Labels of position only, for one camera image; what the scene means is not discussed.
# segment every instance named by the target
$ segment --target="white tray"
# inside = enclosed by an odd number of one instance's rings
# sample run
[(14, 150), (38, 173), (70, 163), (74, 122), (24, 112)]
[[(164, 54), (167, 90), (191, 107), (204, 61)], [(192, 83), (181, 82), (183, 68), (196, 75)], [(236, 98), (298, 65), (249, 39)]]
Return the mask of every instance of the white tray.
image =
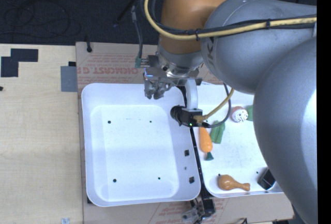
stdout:
[(159, 100), (146, 98), (143, 84), (84, 88), (86, 190), (92, 203), (184, 201), (199, 195), (191, 135), (171, 118), (175, 105), (184, 105), (175, 87)]
[[(198, 107), (203, 114), (209, 113), (225, 98), (226, 93), (223, 85), (202, 83), (198, 86)], [(235, 91), (231, 97), (232, 107), (241, 106), (246, 108), (253, 104), (253, 95)], [(215, 120), (221, 121), (227, 115), (228, 105), (216, 112), (208, 119), (212, 124)], [(211, 151), (213, 160), (205, 160), (206, 154), (199, 148), (199, 132), (194, 128), (194, 134), (199, 150), (199, 158), (203, 172), (206, 189), (215, 197), (236, 197), (244, 195), (257, 195), (263, 193), (283, 192), (277, 182), (268, 190), (263, 189), (258, 180), (267, 170), (267, 165), (262, 156), (255, 137), (252, 121), (242, 123), (234, 122), (231, 117), (225, 122), (220, 144), (213, 144)], [(236, 188), (224, 191), (218, 187), (219, 174), (228, 174), (240, 183), (249, 183), (250, 191)]]

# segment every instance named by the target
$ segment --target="wooden table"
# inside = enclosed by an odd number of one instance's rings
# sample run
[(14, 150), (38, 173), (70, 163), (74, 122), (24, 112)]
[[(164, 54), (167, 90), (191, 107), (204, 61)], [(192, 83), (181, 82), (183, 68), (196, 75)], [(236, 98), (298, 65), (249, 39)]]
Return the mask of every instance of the wooden table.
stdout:
[[(138, 219), (141, 224), (152, 224), (152, 217), (164, 206), (99, 208), (87, 204), (78, 93), (61, 90), (61, 67), (76, 61), (78, 46), (0, 44), (0, 57), (11, 56), (11, 49), (38, 50), (38, 62), (19, 62), (18, 77), (0, 77), (1, 223), (128, 224)], [(233, 223), (238, 213), (255, 216), (259, 222), (294, 216), (284, 194), (226, 203), (220, 223)], [(248, 212), (247, 205), (255, 208), (253, 212)]]

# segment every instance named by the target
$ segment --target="orange toy carrot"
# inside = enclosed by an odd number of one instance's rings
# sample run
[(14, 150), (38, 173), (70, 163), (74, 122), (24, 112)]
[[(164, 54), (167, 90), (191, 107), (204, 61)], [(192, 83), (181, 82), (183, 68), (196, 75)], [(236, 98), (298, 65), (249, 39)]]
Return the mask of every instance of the orange toy carrot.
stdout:
[(211, 154), (213, 149), (212, 139), (205, 127), (199, 127), (199, 136), (200, 136), (200, 149), (207, 153), (206, 160), (212, 160), (214, 157)]

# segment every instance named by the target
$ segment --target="yellow cable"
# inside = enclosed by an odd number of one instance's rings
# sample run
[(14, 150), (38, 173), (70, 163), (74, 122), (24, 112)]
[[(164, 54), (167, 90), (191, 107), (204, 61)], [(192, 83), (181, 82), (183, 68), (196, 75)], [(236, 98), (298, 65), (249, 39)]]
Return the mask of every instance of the yellow cable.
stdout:
[(213, 37), (213, 36), (214, 37), (215, 36), (226, 36), (226, 35), (233, 35), (233, 34), (238, 34), (238, 33), (243, 33), (243, 32), (249, 32), (249, 31), (257, 30), (257, 29), (263, 29), (263, 28), (267, 28), (267, 27), (314, 23), (317, 21), (317, 17), (293, 18), (293, 19), (286, 19), (286, 20), (270, 21), (269, 25), (267, 22), (261, 22), (261, 23), (246, 25), (246, 26), (242, 26), (239, 28), (218, 31), (218, 32), (201, 33), (198, 35), (175, 35), (175, 34), (171, 34), (167, 31), (163, 30), (154, 22), (154, 20), (151, 18), (151, 15), (149, 14), (149, 11), (148, 11), (148, 0), (145, 0), (145, 2), (144, 2), (144, 11), (145, 11), (147, 20), (149, 21), (151, 26), (157, 32), (159, 32), (160, 34), (162, 34), (166, 37), (176, 39), (176, 40), (193, 40), (193, 39), (196, 39), (197, 37), (206, 38), (206, 37)]
[(220, 110), (230, 100), (230, 98), (233, 95), (233, 93), (234, 93), (234, 88), (231, 88), (231, 91), (230, 91), (229, 95), (224, 99), (223, 102), (220, 103), (220, 105), (218, 107), (216, 107), (215, 109), (213, 109), (209, 114), (195, 115), (193, 118), (195, 120), (197, 120), (197, 123), (202, 123), (204, 120), (208, 119), (213, 114), (215, 114), (218, 110)]

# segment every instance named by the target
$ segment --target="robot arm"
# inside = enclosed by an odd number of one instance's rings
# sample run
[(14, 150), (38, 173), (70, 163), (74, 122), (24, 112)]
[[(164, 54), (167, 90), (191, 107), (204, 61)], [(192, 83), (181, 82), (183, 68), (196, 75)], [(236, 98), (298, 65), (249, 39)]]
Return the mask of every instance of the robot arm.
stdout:
[[(254, 129), (264, 159), (301, 218), (317, 223), (317, 7), (164, 0), (159, 23), (144, 0), (144, 12), (160, 33), (156, 55), (143, 61), (145, 95), (158, 99), (173, 86), (194, 94), (202, 63), (232, 91), (254, 94)], [(190, 112), (195, 108), (193, 101), (172, 116), (192, 120), (202, 114)]]

